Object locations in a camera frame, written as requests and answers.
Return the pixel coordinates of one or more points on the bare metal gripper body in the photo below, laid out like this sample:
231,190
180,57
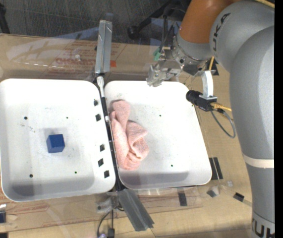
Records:
173,63

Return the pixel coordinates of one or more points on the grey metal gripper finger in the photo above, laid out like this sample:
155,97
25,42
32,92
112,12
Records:
161,78
151,76

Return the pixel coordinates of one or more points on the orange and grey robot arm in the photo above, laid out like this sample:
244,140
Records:
250,58

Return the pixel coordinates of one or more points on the white plastic tray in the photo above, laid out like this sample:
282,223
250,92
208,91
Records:
171,133
44,98

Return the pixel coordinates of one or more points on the thin black and white rod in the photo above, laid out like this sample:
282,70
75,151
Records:
103,105

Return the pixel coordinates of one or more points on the pink cloth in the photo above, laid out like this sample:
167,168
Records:
129,137

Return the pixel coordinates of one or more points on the brown cardboard board, red print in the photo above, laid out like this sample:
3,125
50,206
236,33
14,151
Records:
57,53

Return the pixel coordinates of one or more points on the blue cube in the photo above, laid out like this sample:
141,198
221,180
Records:
55,144

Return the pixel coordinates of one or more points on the black cylinder on white bracket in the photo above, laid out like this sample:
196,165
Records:
207,100

